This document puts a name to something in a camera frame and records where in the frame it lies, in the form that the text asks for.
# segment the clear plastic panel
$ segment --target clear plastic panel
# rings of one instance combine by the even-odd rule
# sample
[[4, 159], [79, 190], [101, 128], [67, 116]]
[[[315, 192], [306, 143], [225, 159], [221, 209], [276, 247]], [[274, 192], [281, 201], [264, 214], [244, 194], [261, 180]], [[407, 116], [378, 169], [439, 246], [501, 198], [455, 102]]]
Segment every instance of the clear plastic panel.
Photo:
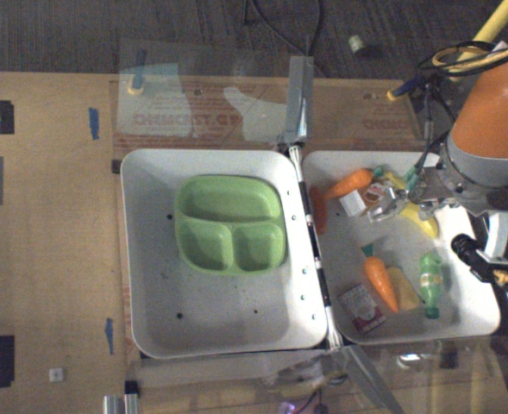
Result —
[[[115, 92], [114, 158], [137, 148], [271, 149], [285, 129], [291, 55], [124, 41]], [[401, 80], [315, 78], [307, 150], [419, 150]]]

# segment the wooden table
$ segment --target wooden table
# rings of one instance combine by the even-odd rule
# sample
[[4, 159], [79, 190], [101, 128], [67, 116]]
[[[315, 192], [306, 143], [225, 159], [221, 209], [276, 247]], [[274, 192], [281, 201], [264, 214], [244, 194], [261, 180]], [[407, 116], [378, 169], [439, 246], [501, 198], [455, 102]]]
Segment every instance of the wooden table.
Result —
[[[318, 144], [382, 149], [388, 143], [398, 150], [403, 142], [406, 149], [419, 148], [411, 107], [382, 108], [383, 96], [396, 83], [316, 82], [316, 112], [327, 126], [372, 105], [372, 116], [362, 119], [370, 127], [383, 127], [373, 130], [378, 140], [359, 133], [323, 142], [319, 135], [323, 140]], [[0, 336], [13, 336], [16, 342], [15, 376], [0, 388], [1, 412], [99, 412], [103, 396], [122, 395], [123, 382], [132, 374], [129, 367], [138, 352], [129, 339], [129, 325], [126, 335], [119, 178], [111, 168], [112, 160], [133, 146], [122, 147], [115, 128], [118, 84], [116, 75], [0, 72], [0, 100], [15, 106], [15, 133], [0, 135]], [[198, 85], [206, 84], [214, 81], [192, 80], [186, 87], [194, 94]], [[262, 84], [266, 101], [282, 101], [281, 81]], [[410, 125], [400, 125], [401, 140], [386, 141], [390, 116]], [[229, 143], [237, 147], [240, 139]], [[173, 144], [189, 147], [195, 142]], [[110, 324], [112, 348], [106, 335]], [[64, 380], [49, 383], [49, 369], [59, 367]], [[183, 389], [176, 391], [182, 401]], [[252, 390], [237, 391], [248, 400]], [[187, 410], [190, 403], [179, 409]], [[197, 406], [214, 405], [211, 398]], [[145, 406], [157, 409], [152, 401]]]

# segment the green plate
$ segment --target green plate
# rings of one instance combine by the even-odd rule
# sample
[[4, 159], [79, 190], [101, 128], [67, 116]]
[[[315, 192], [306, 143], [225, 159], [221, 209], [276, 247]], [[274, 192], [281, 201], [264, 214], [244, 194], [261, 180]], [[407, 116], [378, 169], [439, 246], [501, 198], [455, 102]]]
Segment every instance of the green plate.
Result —
[[282, 264], [286, 254], [279, 194], [260, 179], [187, 179], [175, 201], [175, 230], [185, 262], [205, 273], [264, 273]]

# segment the plastic bottle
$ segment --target plastic bottle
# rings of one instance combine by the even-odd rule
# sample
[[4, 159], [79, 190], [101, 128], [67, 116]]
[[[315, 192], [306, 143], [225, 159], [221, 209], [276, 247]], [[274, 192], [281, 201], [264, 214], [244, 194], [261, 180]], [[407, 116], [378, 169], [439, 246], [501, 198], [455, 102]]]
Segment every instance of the plastic bottle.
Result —
[[434, 252], [428, 252], [421, 256], [418, 264], [420, 265], [420, 293], [426, 303], [424, 315], [428, 319], [437, 319], [440, 316], [437, 303], [442, 295], [442, 258]]

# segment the small box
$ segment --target small box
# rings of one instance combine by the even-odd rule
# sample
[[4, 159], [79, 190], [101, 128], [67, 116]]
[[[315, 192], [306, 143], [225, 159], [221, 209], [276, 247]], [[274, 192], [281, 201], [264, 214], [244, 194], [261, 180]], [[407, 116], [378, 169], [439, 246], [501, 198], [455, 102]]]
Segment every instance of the small box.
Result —
[[340, 203], [348, 216], [360, 216], [366, 211], [377, 207], [386, 195], [386, 190], [389, 187], [393, 187], [389, 179], [379, 178], [367, 187], [354, 190], [348, 195], [341, 197]]
[[351, 316], [357, 331], [363, 335], [386, 320], [382, 310], [363, 284], [346, 291], [338, 300]]

